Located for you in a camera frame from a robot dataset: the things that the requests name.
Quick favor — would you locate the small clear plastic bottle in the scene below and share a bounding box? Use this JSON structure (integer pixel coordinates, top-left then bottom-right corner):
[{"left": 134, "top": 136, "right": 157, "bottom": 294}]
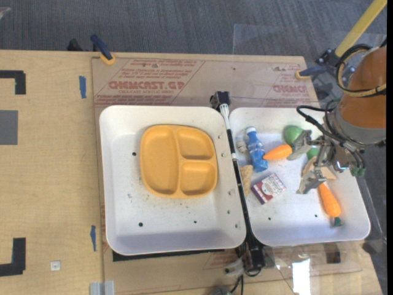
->
[{"left": 235, "top": 133, "right": 248, "bottom": 154}]

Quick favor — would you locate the brown cardboard board red print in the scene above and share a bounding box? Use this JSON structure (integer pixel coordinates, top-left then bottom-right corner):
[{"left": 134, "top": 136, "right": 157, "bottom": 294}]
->
[{"left": 91, "top": 52, "right": 383, "bottom": 295}]

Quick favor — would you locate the thin black and white rod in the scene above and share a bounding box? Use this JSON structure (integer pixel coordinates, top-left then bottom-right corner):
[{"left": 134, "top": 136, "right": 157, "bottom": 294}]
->
[{"left": 219, "top": 102, "right": 256, "bottom": 249}]

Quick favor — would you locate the tan waffle cone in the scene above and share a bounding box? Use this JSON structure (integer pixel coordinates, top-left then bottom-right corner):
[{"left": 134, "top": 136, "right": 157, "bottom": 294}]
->
[{"left": 239, "top": 164, "right": 254, "bottom": 197}]

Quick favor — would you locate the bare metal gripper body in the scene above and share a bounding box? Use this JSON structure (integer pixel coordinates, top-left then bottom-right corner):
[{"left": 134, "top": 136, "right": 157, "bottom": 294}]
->
[{"left": 315, "top": 135, "right": 359, "bottom": 173}]

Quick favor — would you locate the blue plastic bottle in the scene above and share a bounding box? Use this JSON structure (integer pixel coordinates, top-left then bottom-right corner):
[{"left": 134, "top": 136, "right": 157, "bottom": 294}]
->
[{"left": 245, "top": 126, "right": 269, "bottom": 173}]

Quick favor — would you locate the white plastic tray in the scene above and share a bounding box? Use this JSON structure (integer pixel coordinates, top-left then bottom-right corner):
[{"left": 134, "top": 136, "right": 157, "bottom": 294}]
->
[
  {"left": 228, "top": 106, "right": 372, "bottom": 247},
  {"left": 98, "top": 104, "right": 247, "bottom": 256}
]

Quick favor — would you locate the tan bread slice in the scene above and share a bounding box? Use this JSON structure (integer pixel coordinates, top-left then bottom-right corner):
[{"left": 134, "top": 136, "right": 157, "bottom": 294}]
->
[{"left": 301, "top": 155, "right": 337, "bottom": 181}]

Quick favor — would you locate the orange carrot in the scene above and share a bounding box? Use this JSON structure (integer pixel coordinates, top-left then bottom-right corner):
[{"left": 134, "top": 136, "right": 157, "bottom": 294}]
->
[
  {"left": 317, "top": 183, "right": 344, "bottom": 227},
  {"left": 262, "top": 143, "right": 293, "bottom": 161}
]

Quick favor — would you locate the black block with thin wires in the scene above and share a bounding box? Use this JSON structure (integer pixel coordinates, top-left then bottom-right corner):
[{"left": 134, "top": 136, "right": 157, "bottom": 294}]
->
[
  {"left": 209, "top": 90, "right": 232, "bottom": 109},
  {"left": 244, "top": 246, "right": 267, "bottom": 272}
]

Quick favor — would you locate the green pear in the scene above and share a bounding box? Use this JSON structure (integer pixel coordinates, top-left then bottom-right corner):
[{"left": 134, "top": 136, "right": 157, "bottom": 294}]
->
[{"left": 282, "top": 125, "right": 308, "bottom": 144}]

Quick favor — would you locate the orange divided plate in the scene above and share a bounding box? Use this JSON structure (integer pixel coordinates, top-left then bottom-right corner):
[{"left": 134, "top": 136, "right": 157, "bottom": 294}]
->
[{"left": 139, "top": 124, "right": 219, "bottom": 199}]

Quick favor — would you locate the red and white carton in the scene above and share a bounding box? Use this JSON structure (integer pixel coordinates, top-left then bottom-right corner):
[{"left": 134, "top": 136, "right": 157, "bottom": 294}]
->
[{"left": 251, "top": 173, "right": 287, "bottom": 205}]

